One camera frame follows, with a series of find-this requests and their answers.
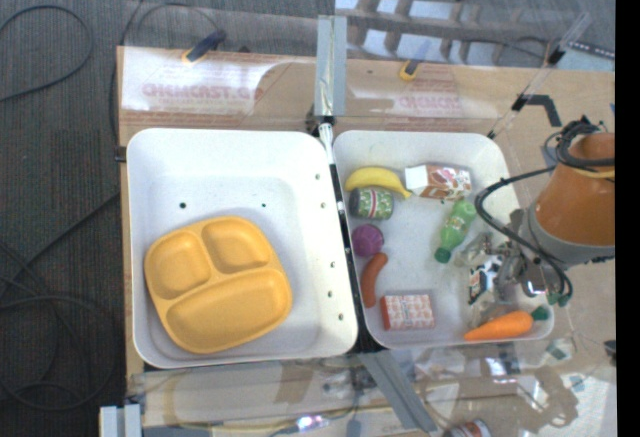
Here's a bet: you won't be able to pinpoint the orange carrot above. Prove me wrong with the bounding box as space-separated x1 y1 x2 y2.
462 305 552 343

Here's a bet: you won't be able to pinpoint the purple grapes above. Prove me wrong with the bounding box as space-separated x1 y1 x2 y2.
350 223 386 259

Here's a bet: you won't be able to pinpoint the white and orange juice carton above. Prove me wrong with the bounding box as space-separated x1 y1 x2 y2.
403 163 474 202

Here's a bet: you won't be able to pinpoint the yellow divided plate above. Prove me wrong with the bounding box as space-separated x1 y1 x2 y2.
143 215 294 356

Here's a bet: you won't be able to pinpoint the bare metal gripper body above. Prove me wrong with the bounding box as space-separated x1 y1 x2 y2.
492 247 552 301

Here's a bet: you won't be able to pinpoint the brown sausage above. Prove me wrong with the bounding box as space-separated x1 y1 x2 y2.
360 252 390 310

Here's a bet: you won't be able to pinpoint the brown cardboard board red print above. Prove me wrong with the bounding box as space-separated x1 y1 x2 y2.
115 44 617 429

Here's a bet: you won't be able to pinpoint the yellow banana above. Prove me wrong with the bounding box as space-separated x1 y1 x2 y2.
343 166 414 200

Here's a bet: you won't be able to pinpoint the orange and white packet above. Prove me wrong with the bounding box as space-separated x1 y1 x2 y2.
379 293 437 332

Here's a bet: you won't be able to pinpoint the green can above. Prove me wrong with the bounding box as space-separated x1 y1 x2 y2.
348 187 396 221

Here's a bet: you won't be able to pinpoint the black and white carton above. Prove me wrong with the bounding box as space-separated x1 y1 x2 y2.
467 260 502 307

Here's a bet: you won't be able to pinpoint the white plastic tray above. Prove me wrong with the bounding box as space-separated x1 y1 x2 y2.
125 127 360 370
331 129 556 351

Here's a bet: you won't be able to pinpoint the green bottle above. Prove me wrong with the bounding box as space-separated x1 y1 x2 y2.
433 198 478 265

